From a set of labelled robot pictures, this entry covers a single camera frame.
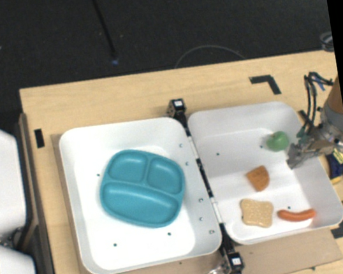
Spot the orange sausage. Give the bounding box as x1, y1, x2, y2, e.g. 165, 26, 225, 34
276, 203, 318, 226

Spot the thin black and white rod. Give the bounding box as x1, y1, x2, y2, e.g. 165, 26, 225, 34
177, 107, 233, 259

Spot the green apple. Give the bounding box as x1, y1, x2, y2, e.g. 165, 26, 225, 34
263, 129, 291, 154

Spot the black block with thin wires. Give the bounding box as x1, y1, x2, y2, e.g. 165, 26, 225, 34
164, 97, 188, 119
221, 250, 247, 274

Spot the blue divided plate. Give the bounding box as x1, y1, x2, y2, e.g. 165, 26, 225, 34
92, 140, 193, 237

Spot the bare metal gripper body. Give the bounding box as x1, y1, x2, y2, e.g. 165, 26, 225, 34
301, 124, 343, 164

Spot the beige bread slice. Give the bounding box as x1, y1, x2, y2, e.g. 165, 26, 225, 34
238, 194, 277, 233

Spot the white plastic tray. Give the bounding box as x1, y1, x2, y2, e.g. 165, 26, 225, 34
184, 90, 343, 252
56, 107, 227, 274

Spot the orange toast slice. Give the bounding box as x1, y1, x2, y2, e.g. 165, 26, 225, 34
244, 164, 273, 194

